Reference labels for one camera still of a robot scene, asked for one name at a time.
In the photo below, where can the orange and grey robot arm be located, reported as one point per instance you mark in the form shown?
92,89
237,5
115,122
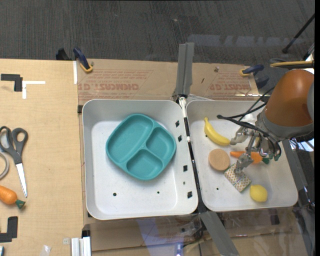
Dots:
287,100

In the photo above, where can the yellow lemon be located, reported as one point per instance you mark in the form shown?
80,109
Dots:
258,193

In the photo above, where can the white plastic tray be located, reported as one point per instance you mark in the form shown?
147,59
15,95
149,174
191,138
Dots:
220,197
140,197

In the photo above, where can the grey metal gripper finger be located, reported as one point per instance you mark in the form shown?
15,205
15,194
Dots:
238,137
243,160

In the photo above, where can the tan round biscuit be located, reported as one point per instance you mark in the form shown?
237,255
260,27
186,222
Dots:
219,160

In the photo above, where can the teal divided plate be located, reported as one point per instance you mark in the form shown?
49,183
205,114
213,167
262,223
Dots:
130,140

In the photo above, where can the orange carrot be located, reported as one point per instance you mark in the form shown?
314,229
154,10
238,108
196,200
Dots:
7,195
256,157

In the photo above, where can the brown cardboard board, red print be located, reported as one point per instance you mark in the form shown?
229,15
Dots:
130,85

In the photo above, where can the yellow banana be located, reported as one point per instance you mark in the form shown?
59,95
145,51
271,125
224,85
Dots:
215,136

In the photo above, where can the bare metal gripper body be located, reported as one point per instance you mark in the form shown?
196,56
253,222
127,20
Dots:
265,143

